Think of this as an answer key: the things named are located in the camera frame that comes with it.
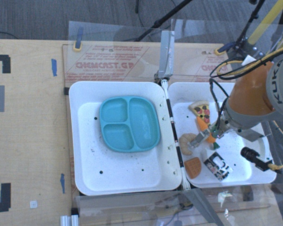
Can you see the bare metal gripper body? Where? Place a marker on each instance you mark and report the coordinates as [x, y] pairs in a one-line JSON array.
[[222, 127]]

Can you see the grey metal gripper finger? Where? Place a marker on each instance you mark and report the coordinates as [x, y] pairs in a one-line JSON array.
[[193, 139], [198, 144]]

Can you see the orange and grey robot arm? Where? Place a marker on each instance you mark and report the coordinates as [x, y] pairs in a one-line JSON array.
[[250, 95]]

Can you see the tan toy croissant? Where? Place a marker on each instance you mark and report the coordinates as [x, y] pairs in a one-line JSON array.
[[185, 143]]

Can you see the orange toy carrot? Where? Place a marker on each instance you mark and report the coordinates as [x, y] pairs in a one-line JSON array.
[[202, 124]]

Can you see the orange toy waffle biscuit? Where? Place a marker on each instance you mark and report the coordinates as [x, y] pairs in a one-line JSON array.
[[193, 168]]

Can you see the toy pizza slice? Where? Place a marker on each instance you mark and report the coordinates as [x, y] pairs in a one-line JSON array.
[[201, 109]]

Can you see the black and white carton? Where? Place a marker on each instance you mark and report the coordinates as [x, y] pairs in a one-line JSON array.
[[217, 166]]

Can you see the white plastic tray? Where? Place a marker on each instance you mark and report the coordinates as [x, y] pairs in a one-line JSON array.
[[122, 171], [235, 171]]

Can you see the blue divided plate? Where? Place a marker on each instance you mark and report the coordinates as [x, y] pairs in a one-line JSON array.
[[141, 123]]

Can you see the brown cardboard board red print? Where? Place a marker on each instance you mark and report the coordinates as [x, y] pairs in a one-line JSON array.
[[103, 65]]

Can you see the black cylinder on white bracket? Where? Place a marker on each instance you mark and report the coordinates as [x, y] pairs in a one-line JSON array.
[[249, 153]]

